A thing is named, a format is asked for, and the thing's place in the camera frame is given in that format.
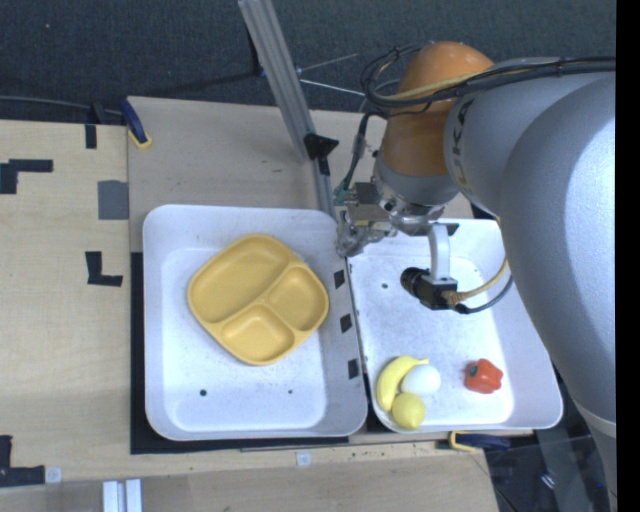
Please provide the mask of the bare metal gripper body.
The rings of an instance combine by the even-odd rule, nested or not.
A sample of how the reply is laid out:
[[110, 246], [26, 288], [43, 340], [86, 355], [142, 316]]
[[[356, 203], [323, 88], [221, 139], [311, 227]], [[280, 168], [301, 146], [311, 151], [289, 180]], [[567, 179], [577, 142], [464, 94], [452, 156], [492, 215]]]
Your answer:
[[444, 213], [444, 205], [406, 201], [387, 185], [356, 182], [344, 198], [342, 224], [352, 237], [384, 237], [402, 232], [425, 235]]

